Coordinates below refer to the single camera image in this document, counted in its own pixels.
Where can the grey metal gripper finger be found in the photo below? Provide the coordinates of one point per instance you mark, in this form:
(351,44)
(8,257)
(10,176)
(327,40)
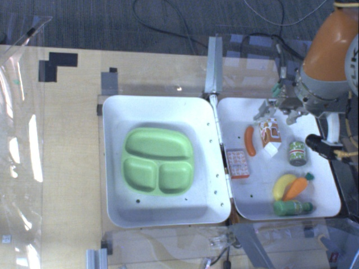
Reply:
(265,109)
(293,116)

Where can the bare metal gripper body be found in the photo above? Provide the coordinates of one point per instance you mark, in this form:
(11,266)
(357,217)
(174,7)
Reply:
(291,102)

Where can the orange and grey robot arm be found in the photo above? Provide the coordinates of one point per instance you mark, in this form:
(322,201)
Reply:
(328,46)

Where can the orange and white carton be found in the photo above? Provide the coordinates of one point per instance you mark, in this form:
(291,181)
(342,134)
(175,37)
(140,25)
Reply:
(269,134)

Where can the orange sausage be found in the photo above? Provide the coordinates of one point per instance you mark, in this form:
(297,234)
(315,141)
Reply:
(249,140)

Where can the green can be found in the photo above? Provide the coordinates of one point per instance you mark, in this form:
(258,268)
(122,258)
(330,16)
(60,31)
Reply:
(298,153)

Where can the orange and white packet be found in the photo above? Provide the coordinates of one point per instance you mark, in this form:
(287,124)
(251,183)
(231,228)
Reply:
(238,164)

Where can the yellow banana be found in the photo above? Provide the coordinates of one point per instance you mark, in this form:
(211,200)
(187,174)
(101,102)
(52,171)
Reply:
(281,185)

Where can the orange carrot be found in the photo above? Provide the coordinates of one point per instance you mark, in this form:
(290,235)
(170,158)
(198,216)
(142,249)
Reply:
(296,188)

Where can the white plastic tray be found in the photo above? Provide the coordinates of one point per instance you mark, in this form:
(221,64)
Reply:
(261,189)
(157,108)

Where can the green bottle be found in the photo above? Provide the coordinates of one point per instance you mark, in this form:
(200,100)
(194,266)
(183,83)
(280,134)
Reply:
(289,208)

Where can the green divided plate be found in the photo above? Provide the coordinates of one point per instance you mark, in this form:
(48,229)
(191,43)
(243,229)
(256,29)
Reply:
(157,161)

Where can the black cylinder on white bracket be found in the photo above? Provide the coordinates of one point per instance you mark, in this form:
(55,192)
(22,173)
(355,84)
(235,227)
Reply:
(319,144)

